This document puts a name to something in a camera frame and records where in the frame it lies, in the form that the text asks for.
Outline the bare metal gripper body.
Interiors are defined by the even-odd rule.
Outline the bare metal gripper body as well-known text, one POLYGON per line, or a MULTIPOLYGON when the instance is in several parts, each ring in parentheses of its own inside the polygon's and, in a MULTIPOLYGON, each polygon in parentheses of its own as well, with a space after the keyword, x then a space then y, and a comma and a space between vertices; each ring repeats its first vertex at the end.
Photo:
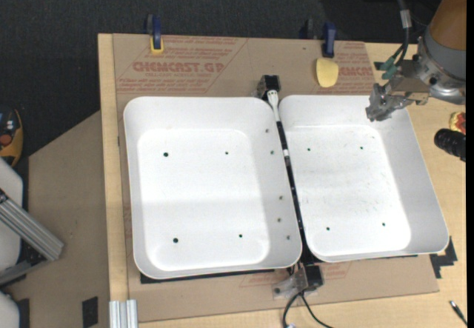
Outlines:
POLYGON ((435 60, 418 54, 404 61, 401 72, 387 83, 387 94, 425 104, 429 97, 451 104, 466 104, 465 57, 435 60))

